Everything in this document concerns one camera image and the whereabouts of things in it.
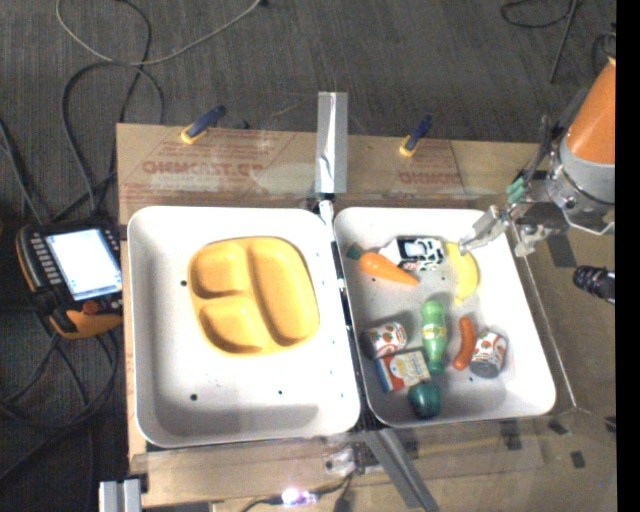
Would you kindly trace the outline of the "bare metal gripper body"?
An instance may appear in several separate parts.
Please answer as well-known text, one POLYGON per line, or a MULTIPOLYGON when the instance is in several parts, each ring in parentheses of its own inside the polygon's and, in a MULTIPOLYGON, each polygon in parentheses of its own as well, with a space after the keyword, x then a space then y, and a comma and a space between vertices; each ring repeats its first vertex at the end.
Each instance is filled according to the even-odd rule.
POLYGON ((596 236, 615 233, 609 218, 614 204, 564 172, 536 172, 529 181, 520 179, 512 184, 510 196, 519 199, 512 210, 518 257, 532 254, 543 241, 564 237, 571 228, 596 236))

